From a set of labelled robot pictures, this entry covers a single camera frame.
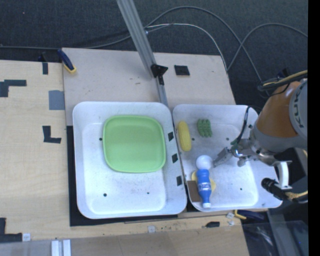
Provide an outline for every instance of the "green object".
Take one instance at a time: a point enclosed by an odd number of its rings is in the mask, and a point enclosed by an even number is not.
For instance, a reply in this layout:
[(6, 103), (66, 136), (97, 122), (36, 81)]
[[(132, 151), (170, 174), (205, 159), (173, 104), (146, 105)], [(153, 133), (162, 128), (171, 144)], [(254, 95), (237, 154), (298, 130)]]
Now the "green object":
[(166, 162), (161, 124), (143, 115), (115, 115), (103, 127), (103, 151), (107, 164), (124, 173), (149, 173)]
[(212, 137), (211, 123), (208, 119), (199, 119), (196, 125), (201, 137)]

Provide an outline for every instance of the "black clamp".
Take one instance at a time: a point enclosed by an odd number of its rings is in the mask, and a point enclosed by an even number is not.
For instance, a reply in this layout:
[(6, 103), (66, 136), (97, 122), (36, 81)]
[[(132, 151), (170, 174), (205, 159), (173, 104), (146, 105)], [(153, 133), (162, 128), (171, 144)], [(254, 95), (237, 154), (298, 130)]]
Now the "black clamp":
[(165, 72), (168, 70), (168, 67), (166, 66), (160, 66), (160, 65), (157, 65), (157, 64), (153, 64), (151, 66), (151, 71), (152, 71), (152, 74), (153, 74), (153, 77), (158, 77), (158, 80), (159, 80), (159, 84), (164, 86), (165, 85), (165, 81), (164, 81), (164, 78), (163, 78), (163, 75), (165, 74)]

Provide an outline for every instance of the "bottle cap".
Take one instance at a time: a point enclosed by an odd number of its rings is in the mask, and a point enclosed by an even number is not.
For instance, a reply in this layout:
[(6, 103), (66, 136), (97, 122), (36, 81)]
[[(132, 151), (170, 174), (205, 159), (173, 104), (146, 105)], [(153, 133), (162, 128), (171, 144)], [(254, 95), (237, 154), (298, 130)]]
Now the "bottle cap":
[(203, 207), (204, 209), (211, 208), (211, 203), (210, 203), (210, 202), (204, 202), (204, 203), (202, 204), (202, 207)]

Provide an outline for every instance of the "black connector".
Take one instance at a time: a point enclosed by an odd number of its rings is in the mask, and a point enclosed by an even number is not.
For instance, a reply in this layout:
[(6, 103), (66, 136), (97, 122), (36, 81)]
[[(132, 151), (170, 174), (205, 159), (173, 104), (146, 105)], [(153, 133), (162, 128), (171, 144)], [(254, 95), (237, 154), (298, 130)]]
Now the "black connector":
[(276, 186), (277, 184), (279, 184), (278, 182), (276, 182), (273, 179), (270, 178), (264, 178), (261, 182), (262, 187), (270, 192), (271, 194), (273, 194), (274, 197), (278, 198), (279, 200), (288, 200), (288, 196), (286, 195), (286, 192), (290, 191), (291, 189), (281, 189), (278, 186)]

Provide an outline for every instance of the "white ball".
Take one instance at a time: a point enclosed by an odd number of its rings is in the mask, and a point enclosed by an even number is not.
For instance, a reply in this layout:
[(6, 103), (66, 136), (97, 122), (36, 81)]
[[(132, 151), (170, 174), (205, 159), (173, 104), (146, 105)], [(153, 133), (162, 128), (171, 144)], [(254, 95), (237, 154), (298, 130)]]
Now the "white ball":
[(213, 160), (210, 156), (203, 154), (196, 159), (195, 165), (198, 168), (198, 170), (200, 169), (209, 170), (210, 168), (213, 167)]

